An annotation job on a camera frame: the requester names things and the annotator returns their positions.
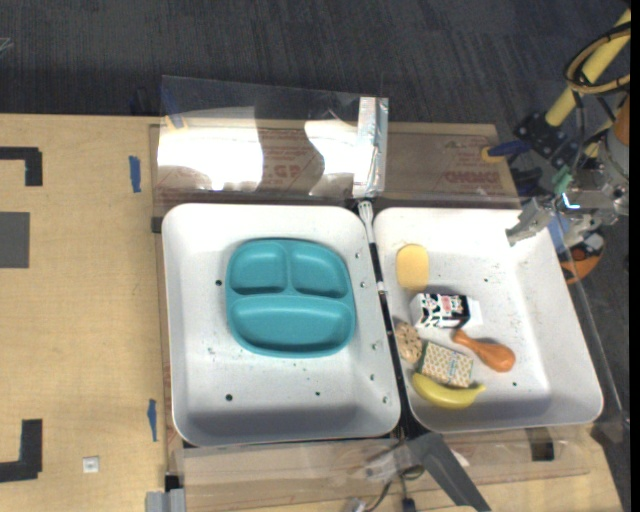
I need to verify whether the yellow patterned packet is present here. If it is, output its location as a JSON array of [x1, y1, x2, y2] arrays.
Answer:
[[415, 341, 475, 389]]

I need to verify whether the teal divided plate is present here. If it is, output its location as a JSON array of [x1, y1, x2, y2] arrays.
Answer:
[[224, 237, 357, 359]]

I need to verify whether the black and white cow carton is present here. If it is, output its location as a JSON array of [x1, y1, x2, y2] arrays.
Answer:
[[409, 292, 484, 330]]

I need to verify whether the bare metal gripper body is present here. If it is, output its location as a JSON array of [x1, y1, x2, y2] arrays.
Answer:
[[549, 172, 631, 227]]

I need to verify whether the yellow banana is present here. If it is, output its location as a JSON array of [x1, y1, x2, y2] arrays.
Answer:
[[411, 371, 487, 411]]

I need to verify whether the white plastic tray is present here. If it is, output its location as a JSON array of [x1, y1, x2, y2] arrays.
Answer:
[[160, 202, 402, 448], [372, 206, 605, 435]]

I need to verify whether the beige round biscuit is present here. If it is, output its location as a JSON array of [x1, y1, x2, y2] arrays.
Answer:
[[394, 321, 424, 365]]

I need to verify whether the orange chicken drumstick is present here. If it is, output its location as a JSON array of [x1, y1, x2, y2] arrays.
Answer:
[[452, 328, 517, 374]]

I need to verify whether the pale yellow rounded block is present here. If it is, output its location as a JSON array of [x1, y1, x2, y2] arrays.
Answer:
[[395, 243, 431, 292]]

